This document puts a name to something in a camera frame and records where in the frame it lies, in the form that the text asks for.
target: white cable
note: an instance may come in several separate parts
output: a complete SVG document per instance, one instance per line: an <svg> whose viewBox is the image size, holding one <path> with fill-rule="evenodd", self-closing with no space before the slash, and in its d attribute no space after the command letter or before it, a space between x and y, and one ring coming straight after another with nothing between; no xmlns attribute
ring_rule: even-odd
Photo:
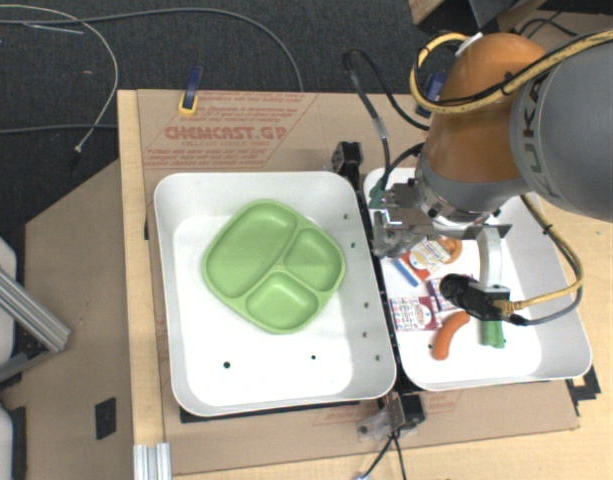
<svg viewBox="0 0 613 480"><path fill-rule="evenodd" d="M262 25L261 23L244 16L243 14L238 14L236 12L226 11L224 9L212 9L210 7L170 7L165 9L151 9L148 11L136 11L136 12L128 12L124 14L109 14L107 16L93 16L91 18L79 18L77 20L33 20L33 21L24 21L24 20L0 20L0 25L26 25L29 24L39 25L39 26L57 26L57 25L78 25L81 23L101 23L101 22L109 22L116 20L124 20L131 18L143 18L148 16L161 16L167 14L177 14L177 13L202 13L202 14L213 14L216 16L227 16L229 18L233 18L236 20L243 21L244 23L248 23L249 25L254 26L255 28L261 30L266 35L268 35L275 43L282 49L284 55L288 58L293 71L295 72L295 77L297 78L297 83L299 85L299 90L304 92L304 83L302 81L302 75L299 72L299 67L297 66L297 62L293 55L290 53L286 45L277 37L270 29Z"/></svg>
<svg viewBox="0 0 613 480"><path fill-rule="evenodd" d="M30 10L30 11L42 11L42 12L50 12L53 14L58 14L60 16L63 16L65 18L68 18L70 20L73 21L79 21L78 18L76 18L75 16L71 16L70 14L67 14L65 12L62 11L57 11L55 9L48 9L46 7L35 7L32 5L24 5L24 4L0 4L0 9L26 9L26 10ZM37 25L33 24L33 20L27 20L27 26L29 26L30 28L36 28L36 29L41 29L41 30L45 30L47 27L38 27ZM101 112L99 113L99 115L97 116L97 119L95 119L94 123L93 123L93 127L90 128L90 130L88 130L88 132L86 133L86 135L84 135L84 137L82 138L82 140L79 141L79 143L75 146L75 151L77 153L81 153L82 152L82 147L84 146L84 144L86 143L86 141L90 138L90 136L93 134L93 131L95 131L95 126L99 124L99 122L101 121L102 117L104 116L104 114L106 113L106 110L108 110L108 106L110 105L110 102L113 100L113 97L115 96L115 93L117 92L117 87L119 85L119 66L117 65L117 58L115 57L115 54L113 53L113 50L111 49L110 45L108 44L108 41L106 41L106 38L92 25L89 25L88 23L85 22L79 22L79 24L81 24L82 26L86 27L88 30L90 30L93 34L95 34L99 40L102 42L102 44L104 45L104 48L106 48L106 50L108 51L110 58L113 61L113 67L115 69L115 80L113 82L113 88L110 92L110 94L108 95L108 99L106 100L106 103L104 103L104 106L102 107ZM51 27L50 30L52 31L57 31L59 30L56 27Z"/></svg>

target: wire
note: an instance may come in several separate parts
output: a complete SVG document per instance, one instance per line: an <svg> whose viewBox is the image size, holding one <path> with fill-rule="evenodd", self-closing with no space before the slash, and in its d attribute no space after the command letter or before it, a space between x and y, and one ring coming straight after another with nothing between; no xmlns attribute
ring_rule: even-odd
<svg viewBox="0 0 613 480"><path fill-rule="evenodd" d="M579 34L577 32L573 32L572 30L564 27L563 25L560 25L559 23L553 21L560 14L561 12L556 12L550 18L534 18L532 20L529 20L522 25L522 27L517 31L517 34L522 36L524 35L524 32L526 32L526 29L528 29L530 26L534 25L535 23L540 23L540 25L538 27L535 27L535 29L533 29L530 34L527 34L526 37L533 37L539 30L541 30L544 25L550 25L552 27L555 27L556 29L571 37L578 36Z"/></svg>
<svg viewBox="0 0 613 480"><path fill-rule="evenodd" d="M388 185L388 178L395 170L395 168L401 164L404 160L406 160L409 156L418 157L422 152L422 148L424 147L424 143L420 142L419 144L415 144L414 146L408 148L406 151L400 153L400 155L395 158L392 162L390 162L387 169L384 169L384 174L382 174L382 190L386 190L386 186Z"/></svg>
<svg viewBox="0 0 613 480"><path fill-rule="evenodd" d="M402 455L402 449L399 446L399 436L400 436L400 429L397 429L388 435L388 441L386 441L386 444L381 449L377 457L375 457L375 460L373 460L373 463L366 470L366 473L358 477L358 480L367 478L368 475L372 473L372 471L377 467L377 464L379 464L379 462L382 460L384 455L386 455L386 452L390 448L391 443L395 443L395 448L397 449L397 457L399 459L399 468L402 472L403 480L406 480L406 467L404 466L404 456Z"/></svg>
<svg viewBox="0 0 613 480"><path fill-rule="evenodd" d="M382 450L379 452L377 457L375 457L375 460L370 465L370 467L366 470L366 473L364 473L363 475L361 475L359 477L360 479L366 478L368 475L370 475L372 473L373 469L375 469L375 467L377 467L377 464L379 464L379 461L382 460L382 457L384 455L386 455L386 452L388 451L388 448L390 448L390 444L393 442L393 439L394 439L394 434L390 434L388 436L388 441L386 441L386 444L384 445Z"/></svg>
<svg viewBox="0 0 613 480"><path fill-rule="evenodd" d="M579 36L577 39L563 45L552 52L544 55L537 61L529 64L525 68L521 69L515 75L508 79L489 87L485 91L482 91L476 95L466 96L463 98L456 98L452 101L439 101L435 102L426 98L419 88L418 83L418 71L422 64L428 57L428 55L438 46L449 42L462 40L465 41L466 36L462 34L445 34L442 35L422 48L418 55L414 59L413 69L410 75L410 87L413 97L417 102L430 112L439 114L459 114L464 112L470 112L489 105L504 96L508 96L515 92L519 87L524 85L529 80L537 77L541 73L552 68L554 65L562 62L564 59L571 57L577 53L580 53L588 48L598 46L603 43L613 41L613 28L604 30L601 32L595 32L591 34L585 34Z"/></svg>
<svg viewBox="0 0 613 480"><path fill-rule="evenodd" d="M404 466L404 456L402 455L402 449L399 446L399 435L400 431L396 430L393 433L393 441L395 442L395 448L397 448L397 457L399 458L399 468L402 472L402 478L403 480L406 480L406 467Z"/></svg>
<svg viewBox="0 0 613 480"><path fill-rule="evenodd" d="M24 133L57 131L57 130L81 130L95 129L95 130L117 130L117 125L114 124L53 124L47 126L30 126L28 128L7 128L0 130L0 135L21 135Z"/></svg>
<svg viewBox="0 0 613 480"><path fill-rule="evenodd" d="M202 14L215 14L218 16L226 16L229 18L233 18L236 20L243 21L248 23L249 25L254 26L255 28L261 30L266 35L268 35L284 52L284 55L288 58L293 71L295 72L295 77L297 78L297 84L299 86L300 92L304 92L304 83L302 81L302 76L297 67L297 62L293 58L293 55L290 53L286 45L275 35L270 29L261 23L244 16L242 14L238 14L231 11L226 11L223 9L212 9L209 7L171 7L167 9L152 9L147 11L136 11L136 12L128 12L123 14L109 14L106 16L95 16L91 18L75 18L73 20L1 20L0 25L40 25L40 26L69 26L69 25L85 25L90 23L101 23L101 22L109 22L109 21L118 21L132 18L143 18L149 16L157 16L157 15L165 15L165 14L182 14L182 13L202 13Z"/></svg>
<svg viewBox="0 0 613 480"><path fill-rule="evenodd" d="M95 119L95 121L93 122L93 125L91 126L91 128L88 130L88 132L86 132L84 137L79 141L79 143L77 143L77 145L74 148L76 153L81 153L82 152L82 147L84 146L86 141L88 141L90 136L95 131L96 126L101 121L102 117L106 113L106 110L108 110L108 106L110 105L111 101L113 100L113 97L115 96L115 93L117 92L117 87L119 85L119 66L117 65L117 58L115 57L115 54L113 53L112 48L108 44L108 41L106 41L106 38L95 27L93 27L90 24L88 24L86 22L83 22L83 21L79 20L78 18L76 18L75 16L71 16L70 14L67 14L65 12L56 11L54 9L48 9L48 8L45 8L45 7L35 7L35 6L32 6L32 5L23 5L23 4L0 4L0 9L25 9L25 10L31 10L31 11L48 12L48 13L52 13L52 14L57 14L59 16L64 16L64 17L68 18L68 21L64 22L65 24L74 24L75 22L77 22L77 24L83 25L84 27L86 27L88 30L90 30L93 34L95 34L97 36L97 38L104 45L104 48L106 48L106 51L108 51L108 54L110 55L110 58L111 58L111 60L113 62L113 68L115 70L115 78L113 80L113 88L111 89L110 94L108 95L108 98L106 99L106 102L104 103L104 106L102 107L101 111L97 115L97 119ZM25 25L25 26L28 26L28 25L41 25L41 23L30 22L30 21L21 21L21 22L19 22L19 24Z"/></svg>
<svg viewBox="0 0 613 480"><path fill-rule="evenodd" d="M377 77L377 80L379 81L379 84L382 86L382 89L384 91L384 94L386 94L386 97L388 98L388 101L390 101L390 104L393 106L393 108L397 111L397 113L409 124L412 124L413 126L415 126L416 128L419 128L420 130L424 130L424 131L428 131L428 126L426 126L425 124L422 124L418 121L416 121L415 119L413 119L412 117L410 117L406 112L404 112L404 110L399 106L399 104L397 103L397 100L395 99L395 96L393 96L393 91L390 89L390 87L386 84L386 82L384 81L384 77L382 77L382 74L379 70L379 67L377 66L377 64L375 64L375 62L373 62L373 60L370 58L370 56L363 50L360 50L359 48L353 48L351 50L348 50L347 52L345 52L342 55L342 61L344 62L344 68L346 69L346 71L348 71L351 75L351 79L353 79L353 76L355 78L358 79L357 77L357 73L355 71L355 66L353 64L353 55L359 55L360 57L362 57L366 63L370 66L370 68L373 70L373 73L375 74L375 76Z"/></svg>
<svg viewBox="0 0 613 480"><path fill-rule="evenodd" d="M528 198L528 196L524 194L520 197L521 197L522 202L524 203L524 205L530 212L530 214L542 227L543 233L547 235L553 241L557 249L562 253L562 255L564 256L564 258L570 265L575 275L575 282L573 282L567 288L564 288L561 290L556 290L554 292L550 292L550 293L540 295L538 297L533 297L531 299L527 299L523 301L498 300L498 301L493 302L493 305L499 308L503 314L511 315L511 318L510 318L511 323L517 323L518 325L535 325L539 323L549 322L551 320L554 320L555 318L563 316L564 314L572 311L579 305L579 302L581 301L581 295L582 295L581 288L582 288L582 283L584 279L584 273L583 273L582 264L581 264L580 259L577 257L577 255L571 249L571 247L559 235L559 233L557 233L553 229L552 224L548 224L546 222L546 219L544 218L544 216L537 209L537 207L533 204L533 202ZM512 317L516 315L512 315L512 313L514 313L517 310L524 309L528 306L542 304L544 302L548 302L550 300L557 299L559 297L563 297L575 291L577 291L577 296L575 300L573 301L573 303L567 306L566 308L560 311L557 311L556 313L553 313L552 315L549 315L547 317L540 318L540 319L535 319L535 320L517 318L515 319L516 321L513 321Z"/></svg>
<svg viewBox="0 0 613 480"><path fill-rule="evenodd" d="M388 175L393 170L393 166L390 163L390 148L388 147L388 141L383 140L382 146L384 147L384 174L382 175L381 182L382 190L386 190L386 186L388 185Z"/></svg>

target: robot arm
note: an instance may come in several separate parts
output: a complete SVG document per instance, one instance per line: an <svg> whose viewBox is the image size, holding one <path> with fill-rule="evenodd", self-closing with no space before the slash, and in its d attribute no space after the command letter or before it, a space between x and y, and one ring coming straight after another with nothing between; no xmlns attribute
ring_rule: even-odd
<svg viewBox="0 0 613 480"><path fill-rule="evenodd" d="M432 121L415 178L394 184L377 204L374 253L397 257L438 235L477 239L509 198L528 204L531 191L567 211L613 222L613 29L550 53L515 34L484 36L463 49L439 102L432 102L419 91L416 72L441 43L422 50L411 75L413 95ZM561 240L556 244L578 274L567 293L579 292L581 267ZM480 257L483 268L490 264L481 247ZM447 279L443 293L480 319L526 324L512 312L527 304L511 303L486 277L482 270L479 283Z"/></svg>

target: white tray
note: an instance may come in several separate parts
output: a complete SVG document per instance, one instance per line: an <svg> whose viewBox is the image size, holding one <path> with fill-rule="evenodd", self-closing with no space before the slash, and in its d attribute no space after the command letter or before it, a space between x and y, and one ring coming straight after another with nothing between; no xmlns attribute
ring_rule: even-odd
<svg viewBox="0 0 613 480"><path fill-rule="evenodd" d="M294 334L269 333L210 291L204 251L258 199L291 206L326 231L346 259L321 313ZM330 172L180 173L155 190L171 379L179 404L212 417L376 399L396 366L355 193Z"/></svg>
<svg viewBox="0 0 613 480"><path fill-rule="evenodd" d="M372 171L364 182L369 193L383 169ZM389 185L405 182L414 169L395 169ZM511 300L541 295L568 286L555 246L541 232L521 200L513 198L503 207L497 220L512 224L502 241L502 281L511 290ZM459 259L443 266L431 278L455 272L479 278L479 253L472 240L463 241ZM389 297L428 295L425 283L413 287L394 266L394 260L381 261ZM553 313L572 302L562 297L520 312L528 318ZM591 350L576 310L549 323L518 327L502 323L506 344L503 349L480 344L480 322L471 322L454 336L446 360L431 355L435 331L396 332L399 355L407 377L429 391L574 378L584 375L591 365Z"/></svg>

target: green plastic plate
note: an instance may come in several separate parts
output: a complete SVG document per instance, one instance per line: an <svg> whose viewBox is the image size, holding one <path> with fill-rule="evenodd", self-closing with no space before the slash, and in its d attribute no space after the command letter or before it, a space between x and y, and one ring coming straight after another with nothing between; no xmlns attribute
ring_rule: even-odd
<svg viewBox="0 0 613 480"><path fill-rule="evenodd" d="M345 270L342 250L324 230L271 199L242 208L202 259L208 287L244 318L275 333L308 325Z"/></svg>

